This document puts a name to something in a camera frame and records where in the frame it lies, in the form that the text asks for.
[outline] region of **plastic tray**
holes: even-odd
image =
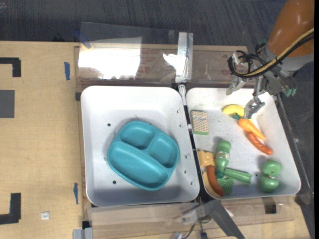
[[[126,124],[107,154],[111,169],[144,190],[161,189],[179,161],[177,143],[158,128],[141,121]]]
[[[268,93],[260,95],[266,104],[252,116],[254,125],[266,137],[265,144],[273,154],[267,156],[258,151],[246,138],[238,121],[223,113],[226,105],[245,106],[253,98],[252,89],[240,89],[226,95],[226,88],[193,88],[186,94],[189,110],[203,110],[208,114],[209,135],[194,135],[197,150],[215,153],[218,142],[223,139],[231,142],[228,168],[253,174],[251,185],[235,182],[233,192],[220,199],[239,199],[294,195],[301,186],[297,168],[278,115],[275,101]],[[273,193],[264,193],[260,188],[261,168],[267,159],[278,161],[282,170],[276,179],[279,187]]]
[[[96,206],[189,202],[199,181],[181,95],[168,87],[91,86],[81,94],[86,192]],[[120,130],[142,121],[169,135],[180,157],[160,189],[132,185],[108,164],[108,149]]]

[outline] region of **gray square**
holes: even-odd
[[[0,90],[0,118],[14,118],[15,90]]]

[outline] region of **orange carrot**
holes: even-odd
[[[239,119],[238,121],[239,126],[244,129],[246,132],[253,133],[256,137],[258,137],[261,140],[266,140],[264,135],[255,127],[254,124],[248,119]]]
[[[206,167],[207,169],[207,177],[208,177],[208,181],[209,184],[211,185],[211,187],[213,188],[213,190],[220,196],[224,196],[225,195],[225,191],[224,189],[219,185],[217,178],[216,178],[216,174],[215,174],[215,167],[212,165],[209,165]]]
[[[273,150],[271,148],[268,148],[267,146],[263,145],[252,132],[247,133],[247,138],[261,152],[263,152],[267,155],[273,154]]]

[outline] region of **wooden table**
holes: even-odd
[[[21,193],[21,219],[0,225],[0,238],[66,239],[72,238],[73,229],[82,227],[74,69],[77,46],[78,43],[0,42],[0,57],[20,58],[22,71],[21,77],[13,77],[12,65],[0,65],[0,90],[15,90],[14,118],[0,118],[0,214],[9,213],[11,193]],[[70,80],[66,79],[64,62],[70,64]],[[300,207],[292,197],[287,203],[290,220],[242,225],[239,229],[246,238],[309,238]],[[49,212],[49,219],[42,219],[41,212]],[[225,236],[220,228],[207,233],[210,238]],[[171,235],[143,238],[165,239]],[[194,231],[189,238],[200,238],[199,232]]]

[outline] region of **teal divided plate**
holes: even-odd
[[[179,160],[175,140],[141,121],[126,124],[107,153],[110,168],[131,184],[149,191],[162,188]]]

